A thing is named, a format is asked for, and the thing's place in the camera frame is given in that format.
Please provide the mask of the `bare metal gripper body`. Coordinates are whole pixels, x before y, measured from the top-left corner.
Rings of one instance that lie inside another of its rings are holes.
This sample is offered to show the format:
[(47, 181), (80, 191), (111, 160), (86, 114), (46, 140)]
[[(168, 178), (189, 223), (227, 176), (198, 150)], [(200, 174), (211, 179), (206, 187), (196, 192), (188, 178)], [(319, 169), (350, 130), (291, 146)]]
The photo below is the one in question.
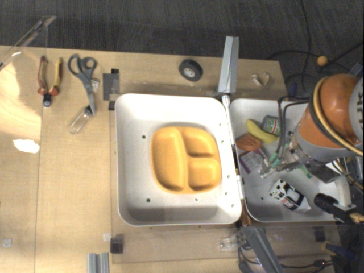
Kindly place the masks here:
[(296, 140), (282, 142), (278, 147), (277, 171), (292, 171), (301, 167), (312, 167), (313, 160), (303, 151)]

